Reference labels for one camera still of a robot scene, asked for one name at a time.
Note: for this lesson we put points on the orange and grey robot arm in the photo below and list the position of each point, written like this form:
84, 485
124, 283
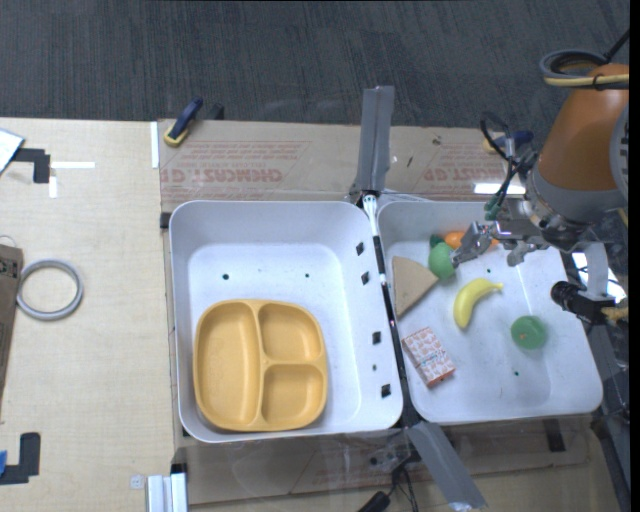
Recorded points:
575, 135

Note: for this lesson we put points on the green round toy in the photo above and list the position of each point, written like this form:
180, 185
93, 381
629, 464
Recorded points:
527, 332

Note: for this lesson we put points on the orange carrot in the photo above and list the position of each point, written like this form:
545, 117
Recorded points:
454, 239

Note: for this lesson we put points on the light green round fruit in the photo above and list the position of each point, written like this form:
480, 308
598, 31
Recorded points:
440, 262

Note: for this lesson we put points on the grey tape roll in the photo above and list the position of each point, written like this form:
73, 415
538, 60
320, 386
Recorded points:
22, 305

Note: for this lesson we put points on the orange patterned carton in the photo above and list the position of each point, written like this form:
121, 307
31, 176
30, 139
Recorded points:
429, 356

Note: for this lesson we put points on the white plastic tray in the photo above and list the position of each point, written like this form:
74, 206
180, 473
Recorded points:
500, 380
280, 220

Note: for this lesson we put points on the brown pizza slice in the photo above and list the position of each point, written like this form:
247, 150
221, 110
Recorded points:
407, 287

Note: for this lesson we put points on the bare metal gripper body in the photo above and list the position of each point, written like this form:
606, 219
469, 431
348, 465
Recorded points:
555, 232

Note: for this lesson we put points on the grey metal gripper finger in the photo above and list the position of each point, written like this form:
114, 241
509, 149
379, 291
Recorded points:
520, 250
472, 245

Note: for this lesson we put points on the black cylinder on white bracket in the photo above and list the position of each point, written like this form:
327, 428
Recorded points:
567, 296

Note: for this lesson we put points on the yellow divided plate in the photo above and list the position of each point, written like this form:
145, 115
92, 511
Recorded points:
225, 360

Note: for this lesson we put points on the brown cardboard board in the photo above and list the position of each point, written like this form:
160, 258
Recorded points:
250, 170

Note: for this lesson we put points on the yellow banana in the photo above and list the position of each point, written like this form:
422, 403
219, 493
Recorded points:
467, 300

